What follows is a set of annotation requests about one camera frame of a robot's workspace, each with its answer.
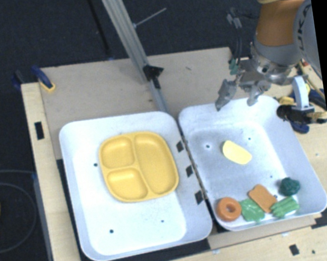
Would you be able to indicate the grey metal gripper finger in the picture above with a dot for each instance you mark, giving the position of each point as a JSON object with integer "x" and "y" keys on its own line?
{"x": 254, "y": 95}
{"x": 224, "y": 93}

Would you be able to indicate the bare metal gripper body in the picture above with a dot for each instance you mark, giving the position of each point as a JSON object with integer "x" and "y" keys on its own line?
{"x": 265, "y": 76}

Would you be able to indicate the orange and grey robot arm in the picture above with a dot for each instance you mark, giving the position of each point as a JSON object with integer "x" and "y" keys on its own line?
{"x": 277, "y": 18}

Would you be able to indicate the yellow half-round slice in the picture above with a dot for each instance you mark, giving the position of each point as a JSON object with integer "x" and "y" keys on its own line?
{"x": 236, "y": 152}

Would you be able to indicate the white plastic tray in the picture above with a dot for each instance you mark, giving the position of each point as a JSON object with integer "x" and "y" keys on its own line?
{"x": 241, "y": 182}
{"x": 135, "y": 228}

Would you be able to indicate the dark green broccoli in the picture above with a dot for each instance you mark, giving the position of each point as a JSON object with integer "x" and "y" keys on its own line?
{"x": 289, "y": 186}

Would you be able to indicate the yellow divided plate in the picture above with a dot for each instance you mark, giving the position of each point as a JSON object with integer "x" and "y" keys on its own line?
{"x": 153, "y": 162}

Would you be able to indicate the orange bread slice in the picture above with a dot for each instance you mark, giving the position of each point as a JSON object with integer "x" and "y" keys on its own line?
{"x": 262, "y": 197}

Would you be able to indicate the light green lettuce leaf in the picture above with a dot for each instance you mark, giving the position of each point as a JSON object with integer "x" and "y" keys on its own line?
{"x": 251, "y": 211}

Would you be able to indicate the orange doughnut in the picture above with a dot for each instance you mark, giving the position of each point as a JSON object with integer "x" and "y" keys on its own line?
{"x": 223, "y": 213}

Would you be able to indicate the brown flat board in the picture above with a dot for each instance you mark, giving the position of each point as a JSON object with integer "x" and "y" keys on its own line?
{"x": 99, "y": 90}

